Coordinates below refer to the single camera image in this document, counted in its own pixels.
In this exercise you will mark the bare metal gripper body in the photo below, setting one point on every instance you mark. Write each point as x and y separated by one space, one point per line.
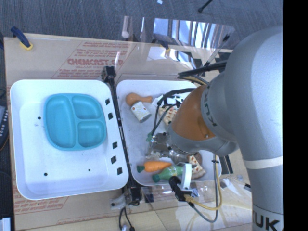
160 142

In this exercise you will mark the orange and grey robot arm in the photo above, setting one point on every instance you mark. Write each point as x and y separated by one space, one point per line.
255 100

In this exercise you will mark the white plastic tray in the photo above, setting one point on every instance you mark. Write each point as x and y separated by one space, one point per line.
72 172
137 138

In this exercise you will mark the orange toy carrot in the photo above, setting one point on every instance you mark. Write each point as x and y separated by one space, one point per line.
156 166

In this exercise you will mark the toy pizza slice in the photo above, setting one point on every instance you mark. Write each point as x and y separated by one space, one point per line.
196 168
169 115

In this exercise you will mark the green plastic bottle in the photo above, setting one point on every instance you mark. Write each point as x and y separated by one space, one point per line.
168 172

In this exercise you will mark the white can with orange print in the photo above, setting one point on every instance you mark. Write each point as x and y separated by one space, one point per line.
140 112

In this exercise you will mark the black and white carton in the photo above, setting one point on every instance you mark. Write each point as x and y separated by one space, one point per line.
171 100

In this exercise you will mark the brown toy chicken drumstick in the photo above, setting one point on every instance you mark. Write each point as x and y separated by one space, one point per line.
134 98

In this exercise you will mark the blue divided plate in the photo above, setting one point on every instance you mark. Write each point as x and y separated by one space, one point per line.
74 121

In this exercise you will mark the brown cardboard board, red print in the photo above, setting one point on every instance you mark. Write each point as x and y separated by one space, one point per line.
72 56

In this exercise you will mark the black cylinder on white bracket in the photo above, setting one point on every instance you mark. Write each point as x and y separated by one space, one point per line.
186 174

